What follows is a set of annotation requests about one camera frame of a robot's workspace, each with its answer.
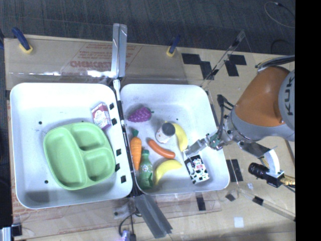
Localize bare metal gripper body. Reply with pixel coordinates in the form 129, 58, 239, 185
205, 118, 243, 152

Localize yellow banana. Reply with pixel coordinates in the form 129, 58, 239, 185
164, 121, 189, 153
152, 159, 183, 186

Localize white cow print carton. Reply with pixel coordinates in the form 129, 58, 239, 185
184, 154, 210, 185

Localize orange sausage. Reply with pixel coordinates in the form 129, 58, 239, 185
147, 138, 176, 160

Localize white can with dark lid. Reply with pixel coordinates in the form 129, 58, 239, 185
155, 122, 176, 144

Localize white plastic tray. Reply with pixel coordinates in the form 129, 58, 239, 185
9, 82, 133, 210
119, 83, 231, 196

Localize green bottle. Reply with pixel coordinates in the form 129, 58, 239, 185
138, 149, 154, 190

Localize orange carrot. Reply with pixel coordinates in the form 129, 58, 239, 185
129, 129, 143, 171

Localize purple grapes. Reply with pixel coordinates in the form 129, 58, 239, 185
127, 106, 155, 124

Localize pink and white carton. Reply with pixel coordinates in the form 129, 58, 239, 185
90, 102, 112, 131

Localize green divided plate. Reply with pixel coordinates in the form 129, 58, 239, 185
43, 122, 117, 191

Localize brown cardboard board red print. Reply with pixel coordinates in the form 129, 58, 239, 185
3, 34, 223, 236

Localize black cylinder on white bracket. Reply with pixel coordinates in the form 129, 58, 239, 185
248, 147, 285, 189

